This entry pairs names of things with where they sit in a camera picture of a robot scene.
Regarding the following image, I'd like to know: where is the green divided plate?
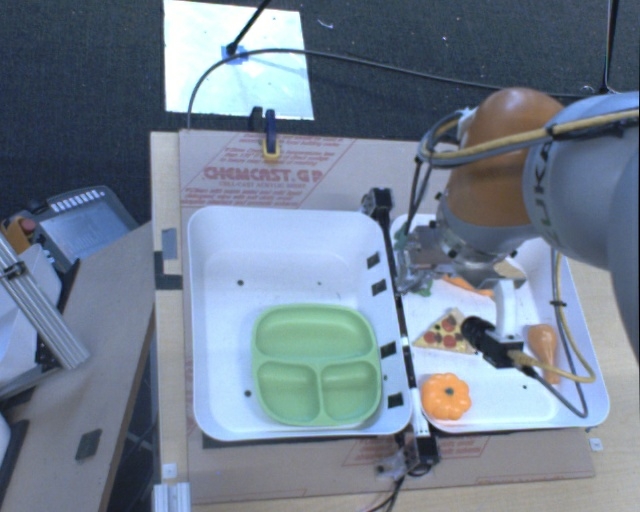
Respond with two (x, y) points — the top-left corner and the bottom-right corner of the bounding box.
(250, 303), (384, 428)

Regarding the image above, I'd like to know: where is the toy pizza slice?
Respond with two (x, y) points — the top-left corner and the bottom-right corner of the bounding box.
(412, 308), (479, 356)

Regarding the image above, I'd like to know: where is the thin black and white rod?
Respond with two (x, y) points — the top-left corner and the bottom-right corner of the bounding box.
(378, 209), (427, 437)

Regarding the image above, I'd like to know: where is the orange toy carrot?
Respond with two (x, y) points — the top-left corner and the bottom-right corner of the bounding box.
(442, 273), (495, 300)

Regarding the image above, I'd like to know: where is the orange tapered toy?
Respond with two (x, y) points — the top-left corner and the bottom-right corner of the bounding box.
(523, 323), (562, 386)

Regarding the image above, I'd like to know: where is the black block with thin wires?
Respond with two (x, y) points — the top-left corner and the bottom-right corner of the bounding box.
(403, 433), (442, 470)
(361, 187), (394, 217)

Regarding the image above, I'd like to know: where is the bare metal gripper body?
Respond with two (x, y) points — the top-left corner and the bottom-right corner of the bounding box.
(406, 224), (520, 282)

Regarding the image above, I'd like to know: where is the black cylinder on white bracket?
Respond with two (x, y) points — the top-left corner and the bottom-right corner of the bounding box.
(460, 278), (525, 370)

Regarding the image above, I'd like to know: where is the white plastic tray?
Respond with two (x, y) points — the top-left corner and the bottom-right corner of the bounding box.
(392, 213), (611, 434)
(187, 205), (414, 443)

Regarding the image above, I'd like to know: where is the orange toy pumpkin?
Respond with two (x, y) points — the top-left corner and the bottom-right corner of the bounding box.
(420, 372), (472, 419)

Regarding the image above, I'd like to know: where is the brown cardboard board red print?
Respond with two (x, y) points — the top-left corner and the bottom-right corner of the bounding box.
(177, 128), (597, 505)

